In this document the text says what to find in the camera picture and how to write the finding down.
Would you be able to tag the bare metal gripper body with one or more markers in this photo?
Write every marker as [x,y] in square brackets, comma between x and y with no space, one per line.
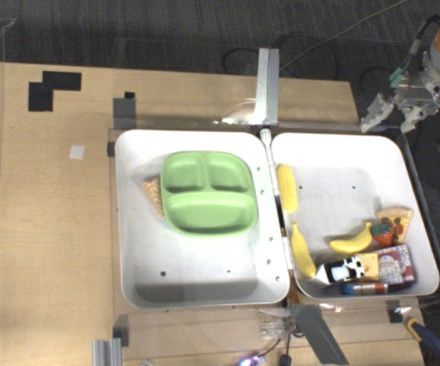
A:
[419,92]

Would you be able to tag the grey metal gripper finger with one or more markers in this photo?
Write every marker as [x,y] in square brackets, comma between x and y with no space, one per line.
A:
[413,118]
[375,114]

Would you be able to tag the white plastic tray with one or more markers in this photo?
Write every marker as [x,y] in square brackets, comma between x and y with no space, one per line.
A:
[338,189]
[204,265]

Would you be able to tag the pizza slice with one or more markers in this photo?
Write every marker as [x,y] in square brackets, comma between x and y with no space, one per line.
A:
[400,219]

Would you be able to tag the yellow corn cob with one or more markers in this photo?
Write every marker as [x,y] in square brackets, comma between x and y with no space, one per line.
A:
[287,187]

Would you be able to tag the thin black and white rod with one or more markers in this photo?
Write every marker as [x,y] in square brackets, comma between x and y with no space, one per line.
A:
[270,158]

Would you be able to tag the red strawberry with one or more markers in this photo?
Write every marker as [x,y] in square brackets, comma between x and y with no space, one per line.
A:
[382,235]

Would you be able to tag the curved yellow banana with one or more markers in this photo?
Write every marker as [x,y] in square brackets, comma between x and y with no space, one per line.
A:
[353,243]

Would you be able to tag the red and white carton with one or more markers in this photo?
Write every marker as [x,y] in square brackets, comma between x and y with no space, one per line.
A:
[395,265]

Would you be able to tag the yellow cheese wedge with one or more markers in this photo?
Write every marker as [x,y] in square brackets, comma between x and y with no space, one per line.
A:
[370,265]

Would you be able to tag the straight yellow banana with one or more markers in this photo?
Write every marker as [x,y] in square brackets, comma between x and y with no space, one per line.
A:
[302,250]

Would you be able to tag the black and white milk carton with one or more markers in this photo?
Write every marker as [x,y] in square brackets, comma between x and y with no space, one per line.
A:
[341,271]

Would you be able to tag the pale wood board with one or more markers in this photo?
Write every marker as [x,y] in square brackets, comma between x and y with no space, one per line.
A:
[189,97]

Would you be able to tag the green divided plate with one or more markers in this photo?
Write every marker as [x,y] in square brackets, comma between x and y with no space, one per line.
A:
[208,204]

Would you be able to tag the tan waffle biscuit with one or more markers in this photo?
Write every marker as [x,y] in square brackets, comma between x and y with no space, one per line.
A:
[153,193]

